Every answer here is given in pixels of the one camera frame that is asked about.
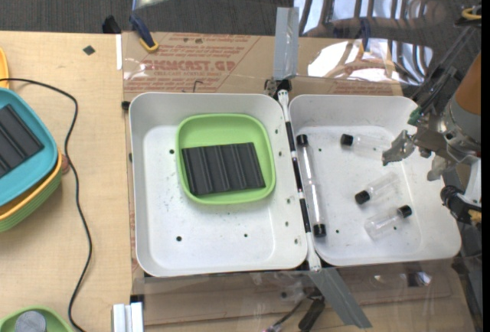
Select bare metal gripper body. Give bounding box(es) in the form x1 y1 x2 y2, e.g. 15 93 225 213
412 119 482 168

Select clear plastic bottle black cap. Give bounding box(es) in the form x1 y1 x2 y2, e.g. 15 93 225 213
363 204 413 240
354 171 401 206
340 133 392 161

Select long clear tube black caps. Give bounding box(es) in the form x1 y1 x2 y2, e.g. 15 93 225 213
295 134 328 239

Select thin black and white rod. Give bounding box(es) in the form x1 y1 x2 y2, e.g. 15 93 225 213
276 90 322 272

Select white plastic tray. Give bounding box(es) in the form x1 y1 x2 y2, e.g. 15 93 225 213
287 94 462 268
128 92 309 278

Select green plate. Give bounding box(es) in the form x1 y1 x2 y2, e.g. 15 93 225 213
0 168 64 234
0 305 76 332
175 113 277 206

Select black ribbed rack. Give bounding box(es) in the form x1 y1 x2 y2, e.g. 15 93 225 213
181 142 267 197
0 103 45 179

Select brown cardboard board red print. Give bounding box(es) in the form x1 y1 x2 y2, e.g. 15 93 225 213
121 31 472 326

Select orange plate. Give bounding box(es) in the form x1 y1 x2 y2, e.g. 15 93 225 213
0 148 64 223

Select blue plate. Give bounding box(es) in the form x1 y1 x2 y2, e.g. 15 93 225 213
0 87 60 208

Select yellow plate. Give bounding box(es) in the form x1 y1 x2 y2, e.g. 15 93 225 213
0 47 10 90

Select grey cylinder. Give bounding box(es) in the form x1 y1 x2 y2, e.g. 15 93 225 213
14 310 48 332

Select black cylinder on white bracket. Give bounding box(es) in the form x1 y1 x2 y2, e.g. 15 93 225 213
439 157 482 225

